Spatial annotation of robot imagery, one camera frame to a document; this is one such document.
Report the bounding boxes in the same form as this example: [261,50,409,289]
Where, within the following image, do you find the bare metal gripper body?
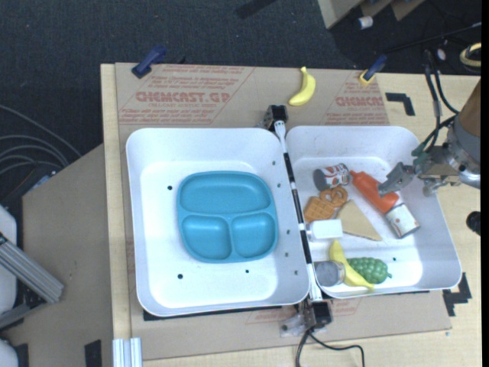
[411,140,482,197]

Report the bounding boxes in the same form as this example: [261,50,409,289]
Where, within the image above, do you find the orange bottle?
[348,169,400,214]

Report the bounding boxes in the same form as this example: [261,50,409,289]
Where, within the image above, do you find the white can with red print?
[384,202,422,240]

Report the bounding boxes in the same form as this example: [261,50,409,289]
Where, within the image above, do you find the tan triangular bread slice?
[335,199,384,242]

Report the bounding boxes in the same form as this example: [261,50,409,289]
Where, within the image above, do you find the brown pretzel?
[319,185,350,209]

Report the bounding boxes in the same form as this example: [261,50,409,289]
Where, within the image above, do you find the red and white can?
[313,162,351,192]

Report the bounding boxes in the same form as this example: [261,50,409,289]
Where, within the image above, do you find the white plastic tray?
[284,125,464,300]
[125,127,312,318]

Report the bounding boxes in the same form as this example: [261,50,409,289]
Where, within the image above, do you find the white carton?
[305,218,345,242]

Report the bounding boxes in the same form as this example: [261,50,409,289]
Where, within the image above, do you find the orange waffle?
[303,196,336,223]

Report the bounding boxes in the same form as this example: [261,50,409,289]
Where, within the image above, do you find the green grapes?
[345,256,393,285]

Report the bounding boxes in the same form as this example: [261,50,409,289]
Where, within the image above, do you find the yellow banana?
[329,239,376,292]
[287,66,317,108]

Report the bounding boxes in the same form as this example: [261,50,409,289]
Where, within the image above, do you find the thin black and white rod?
[274,119,324,302]

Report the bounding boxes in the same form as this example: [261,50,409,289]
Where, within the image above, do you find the grey can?
[313,259,347,288]

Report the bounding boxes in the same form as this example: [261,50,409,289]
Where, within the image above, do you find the blue divided plate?
[176,170,280,265]

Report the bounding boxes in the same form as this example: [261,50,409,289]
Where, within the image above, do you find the brown cardboard board red print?
[114,62,454,361]

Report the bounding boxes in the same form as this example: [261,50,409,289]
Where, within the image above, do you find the black block with thin wires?
[300,300,334,330]
[257,104,289,130]

